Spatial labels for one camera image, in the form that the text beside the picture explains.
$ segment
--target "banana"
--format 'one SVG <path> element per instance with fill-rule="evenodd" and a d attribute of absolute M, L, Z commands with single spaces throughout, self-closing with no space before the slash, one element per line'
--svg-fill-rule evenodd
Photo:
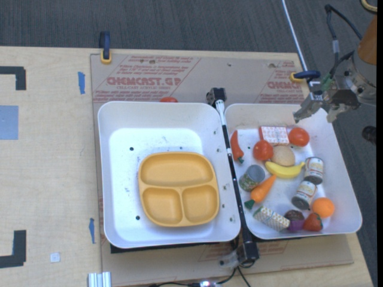
<path fill-rule="evenodd" d="M 265 162 L 265 167 L 268 172 L 282 179 L 292 179 L 297 177 L 304 165 L 305 163 L 301 162 L 295 166 L 285 167 L 273 163 L 272 161 Z"/>

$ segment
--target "orange tray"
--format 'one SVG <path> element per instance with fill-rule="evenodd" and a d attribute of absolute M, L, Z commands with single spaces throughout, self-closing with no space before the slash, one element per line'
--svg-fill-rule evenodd
<path fill-rule="evenodd" d="M 194 152 L 160 152 L 138 170 L 139 195 L 148 218 L 164 227 L 204 224 L 219 210 L 217 178 L 209 160 Z"/>

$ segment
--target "orange carrot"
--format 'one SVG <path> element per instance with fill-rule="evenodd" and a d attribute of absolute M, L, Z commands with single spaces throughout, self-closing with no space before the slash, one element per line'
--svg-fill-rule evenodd
<path fill-rule="evenodd" d="M 276 180 L 276 175 L 271 175 L 267 179 L 265 179 L 261 184 L 256 186 L 250 193 L 250 197 L 256 202 L 262 202 L 267 194 L 269 193 L 271 187 Z"/>
<path fill-rule="evenodd" d="M 241 147 L 238 144 L 238 131 L 235 130 L 232 137 L 230 138 L 230 146 L 232 147 L 234 160 L 238 160 L 241 164 L 244 162 L 242 156 L 244 152 L 241 150 Z"/>

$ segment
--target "silver can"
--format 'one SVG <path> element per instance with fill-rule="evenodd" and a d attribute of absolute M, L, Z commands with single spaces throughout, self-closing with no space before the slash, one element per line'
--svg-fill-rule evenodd
<path fill-rule="evenodd" d="M 239 186 L 245 191 L 252 191 L 265 179 L 265 171 L 259 165 L 251 165 L 239 179 Z"/>
<path fill-rule="evenodd" d="M 311 201 L 316 193 L 316 185 L 314 185 L 312 182 L 302 181 L 297 188 L 296 194 L 291 199 L 291 202 L 295 207 L 298 207 L 299 209 L 309 209 Z"/>
<path fill-rule="evenodd" d="M 323 182 L 323 161 L 319 157 L 309 157 L 305 161 L 304 180 L 318 185 Z"/>

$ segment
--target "gray wood floor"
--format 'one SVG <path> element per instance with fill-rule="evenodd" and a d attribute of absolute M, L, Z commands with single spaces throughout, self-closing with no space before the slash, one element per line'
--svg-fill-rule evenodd
<path fill-rule="evenodd" d="M 358 0 L 284 0 L 308 69 L 333 63 L 324 6 L 331 4 L 363 33 L 372 15 Z M 358 39 L 339 17 L 332 22 L 341 54 Z M 114 48 L 297 52 L 282 0 L 0 0 L 0 45 L 98 47 L 102 30 Z M 376 108 L 362 106 L 333 123 L 362 215 L 358 232 L 378 285 L 376 146 L 361 137 L 376 126 Z"/>

